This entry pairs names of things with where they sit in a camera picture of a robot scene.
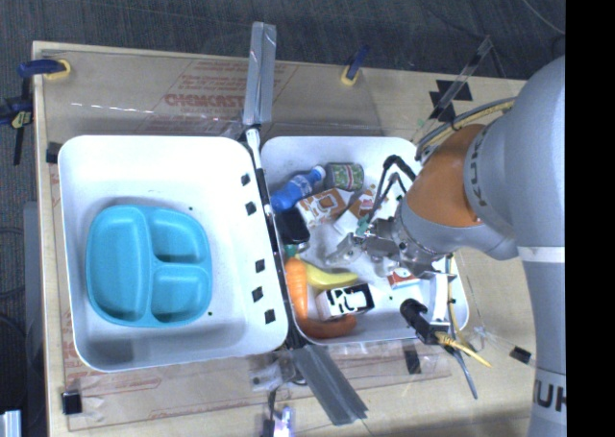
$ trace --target green can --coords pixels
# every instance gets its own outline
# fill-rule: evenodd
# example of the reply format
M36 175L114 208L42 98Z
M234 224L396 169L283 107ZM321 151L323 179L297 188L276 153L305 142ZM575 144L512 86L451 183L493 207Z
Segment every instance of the green can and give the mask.
M325 187L356 191L363 187L363 167L351 162L331 162L325 166Z

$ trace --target banana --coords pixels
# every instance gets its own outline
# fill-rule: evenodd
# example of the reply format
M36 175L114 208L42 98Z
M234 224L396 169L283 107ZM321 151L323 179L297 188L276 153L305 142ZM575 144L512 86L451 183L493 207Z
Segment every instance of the banana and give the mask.
M312 287L316 287L321 290L347 287L355 283L358 279L358 275L356 273L327 273L313 264L305 261L304 263L306 265L307 283L309 283Z

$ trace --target gray floor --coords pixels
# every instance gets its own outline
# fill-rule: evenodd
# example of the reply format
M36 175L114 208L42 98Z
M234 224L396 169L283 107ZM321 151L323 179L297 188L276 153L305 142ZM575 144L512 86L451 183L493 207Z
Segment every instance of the gray floor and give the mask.
M0 0L0 96L16 96L16 67L35 39L246 56L248 27L278 28L279 60L458 73L485 36L497 58L478 75L526 79L565 51L565 0ZM15 131L0 127L0 412L21 407L26 322L23 205L35 200L33 130L12 165Z

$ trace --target blue divided plate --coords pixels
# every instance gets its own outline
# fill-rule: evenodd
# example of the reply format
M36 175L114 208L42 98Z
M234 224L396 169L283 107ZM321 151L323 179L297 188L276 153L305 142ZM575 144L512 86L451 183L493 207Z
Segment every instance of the blue divided plate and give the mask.
M211 302L211 254L195 219L158 206L110 206L89 230L87 293L104 319L161 328L190 323Z

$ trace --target can lid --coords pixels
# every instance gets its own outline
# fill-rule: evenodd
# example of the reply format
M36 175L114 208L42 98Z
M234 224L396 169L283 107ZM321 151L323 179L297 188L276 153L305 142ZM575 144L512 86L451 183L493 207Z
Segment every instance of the can lid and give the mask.
M327 176L327 171L325 171L325 168L322 165L314 166L314 170L318 171L321 180L324 180L325 176Z

